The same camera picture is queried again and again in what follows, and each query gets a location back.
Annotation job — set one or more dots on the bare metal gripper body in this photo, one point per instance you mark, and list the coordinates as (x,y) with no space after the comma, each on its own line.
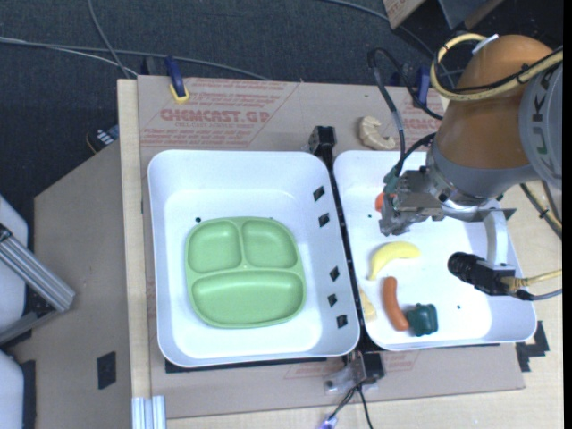
(418,197)

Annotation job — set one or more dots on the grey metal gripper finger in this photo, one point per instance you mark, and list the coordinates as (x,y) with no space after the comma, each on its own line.
(387,224)
(403,227)

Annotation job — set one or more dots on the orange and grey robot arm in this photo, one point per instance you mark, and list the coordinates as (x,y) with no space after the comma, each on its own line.
(482,123)

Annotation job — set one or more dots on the orange carrot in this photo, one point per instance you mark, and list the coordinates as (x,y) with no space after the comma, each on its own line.
(379,201)

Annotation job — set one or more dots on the yellow banana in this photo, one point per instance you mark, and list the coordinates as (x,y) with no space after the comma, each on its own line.
(393,252)

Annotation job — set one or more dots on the orange sausage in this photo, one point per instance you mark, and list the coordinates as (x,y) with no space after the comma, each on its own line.
(390,300)

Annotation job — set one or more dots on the beige croissant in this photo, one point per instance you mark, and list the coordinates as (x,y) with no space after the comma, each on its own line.
(370,133)

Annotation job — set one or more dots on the pale yellow wedge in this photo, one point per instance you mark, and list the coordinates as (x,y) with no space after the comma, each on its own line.
(369,306)

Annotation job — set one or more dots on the white plastic tray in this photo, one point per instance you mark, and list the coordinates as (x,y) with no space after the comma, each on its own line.
(250,177)
(447,315)

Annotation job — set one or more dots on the green divided plate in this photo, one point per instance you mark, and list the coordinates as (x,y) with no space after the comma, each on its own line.
(246,284)

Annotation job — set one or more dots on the brown cardboard board red print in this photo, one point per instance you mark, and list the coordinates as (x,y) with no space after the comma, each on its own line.
(268,391)

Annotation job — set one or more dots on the black cylinder on white bracket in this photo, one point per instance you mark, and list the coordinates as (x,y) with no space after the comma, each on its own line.
(489,275)

